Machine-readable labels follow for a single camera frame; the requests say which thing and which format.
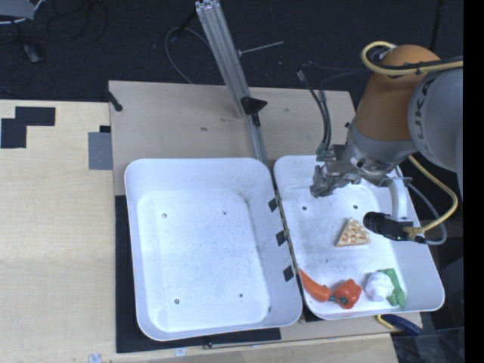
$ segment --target pizza slice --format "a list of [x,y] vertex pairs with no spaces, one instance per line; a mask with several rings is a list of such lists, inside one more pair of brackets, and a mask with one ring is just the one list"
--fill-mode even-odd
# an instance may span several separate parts
[[350,218],[348,219],[348,222],[340,235],[340,239],[337,241],[335,246],[354,246],[369,243],[370,235],[366,231],[365,227],[363,227],[360,222]]

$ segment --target black clamp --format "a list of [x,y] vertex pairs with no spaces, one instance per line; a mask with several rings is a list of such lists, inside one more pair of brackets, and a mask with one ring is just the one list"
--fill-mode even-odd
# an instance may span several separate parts
[[244,108],[245,114],[252,116],[253,124],[255,126],[260,126],[259,111],[261,111],[264,106],[267,105],[267,101],[258,100],[252,97],[242,97],[240,103]]

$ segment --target white tray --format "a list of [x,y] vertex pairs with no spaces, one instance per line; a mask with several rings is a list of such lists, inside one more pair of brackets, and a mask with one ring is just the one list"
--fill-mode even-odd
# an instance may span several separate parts
[[[388,188],[367,181],[336,189],[333,195],[314,198],[309,191],[317,164],[315,156],[280,158],[274,168],[275,180],[289,229],[290,242],[299,268],[319,284],[335,288],[352,278],[363,289],[368,275],[378,269],[394,268],[407,295],[404,308],[386,300],[373,302],[363,291],[351,309],[334,302],[317,302],[304,292],[309,309],[319,318],[333,320],[397,312],[431,312],[444,303],[444,290],[427,245],[395,242],[370,233],[371,242],[355,247],[338,247],[348,218],[360,223],[370,212],[391,213]],[[407,217],[418,219],[408,195]]]
[[125,184],[136,314],[148,337],[177,340],[299,319],[302,298],[287,242],[278,242],[281,214],[269,203],[275,192],[263,164],[142,159],[128,166]]

